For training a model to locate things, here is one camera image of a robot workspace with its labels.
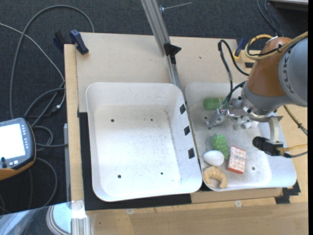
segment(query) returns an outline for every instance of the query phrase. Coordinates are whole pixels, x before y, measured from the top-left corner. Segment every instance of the croissant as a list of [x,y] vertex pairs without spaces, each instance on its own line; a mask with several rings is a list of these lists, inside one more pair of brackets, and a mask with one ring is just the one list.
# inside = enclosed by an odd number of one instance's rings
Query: croissant
[[203,170],[203,179],[206,183],[210,184],[210,178],[214,178],[220,181],[220,188],[225,188],[227,186],[226,174],[221,171],[220,168],[216,166],[210,166]]

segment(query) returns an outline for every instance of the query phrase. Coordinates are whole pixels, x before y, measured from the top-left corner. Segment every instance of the black clamp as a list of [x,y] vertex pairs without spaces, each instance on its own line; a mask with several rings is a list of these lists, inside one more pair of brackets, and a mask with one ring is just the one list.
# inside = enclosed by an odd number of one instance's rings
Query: black clamp
[[171,62],[172,64],[175,65],[176,64],[175,55],[181,50],[181,48],[166,42],[164,44],[164,50],[167,56],[170,55]]
[[89,52],[89,50],[86,48],[84,41],[82,39],[82,36],[80,35],[80,33],[74,29],[69,33],[73,44],[77,44],[77,50],[82,54],[85,55],[86,53]]
[[66,41],[60,31],[56,32],[53,37],[53,43],[58,48],[58,50],[64,54],[64,45],[66,44]]

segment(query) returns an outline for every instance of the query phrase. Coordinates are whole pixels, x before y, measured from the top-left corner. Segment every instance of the black hole in bin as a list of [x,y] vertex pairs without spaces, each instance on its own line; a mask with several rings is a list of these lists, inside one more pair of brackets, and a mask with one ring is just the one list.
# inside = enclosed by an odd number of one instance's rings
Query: black hole in bin
[[190,127],[187,126],[185,129],[184,129],[184,132],[185,132],[185,136],[190,132]]
[[189,156],[189,159],[191,159],[195,156],[195,151],[193,148],[188,150],[188,156]]
[[183,114],[183,113],[186,111],[185,105],[183,104],[183,105],[179,108],[179,110],[180,110],[180,114]]

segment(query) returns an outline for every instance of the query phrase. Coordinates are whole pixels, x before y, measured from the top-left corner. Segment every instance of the egg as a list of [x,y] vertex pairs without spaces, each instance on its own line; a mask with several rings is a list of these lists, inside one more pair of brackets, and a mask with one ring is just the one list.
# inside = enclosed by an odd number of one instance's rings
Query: egg
[[207,151],[203,158],[208,164],[213,166],[220,166],[224,162],[223,153],[217,150]]

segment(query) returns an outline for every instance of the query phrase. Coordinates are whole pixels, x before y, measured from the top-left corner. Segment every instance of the metal rod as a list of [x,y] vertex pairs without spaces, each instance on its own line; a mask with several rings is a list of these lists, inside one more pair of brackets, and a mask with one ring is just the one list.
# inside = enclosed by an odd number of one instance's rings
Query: metal rod
[[[67,123],[64,124],[64,143],[68,144],[68,126]],[[66,187],[67,187],[67,201],[71,201],[71,191],[70,191],[70,168],[69,168],[69,149],[68,145],[64,147],[65,153],[65,180],[66,180]]]
[[170,43],[163,17],[159,11],[157,0],[141,0],[142,6],[146,12],[151,30],[156,38],[158,48],[162,56],[165,56],[164,44]]
[[188,5],[188,4],[191,4],[191,3],[192,3],[192,2],[187,2],[187,3],[182,3],[182,4],[174,5],[174,6],[170,6],[170,7],[163,8],[163,10],[167,10],[167,9],[172,9],[172,8],[176,8],[176,7]]

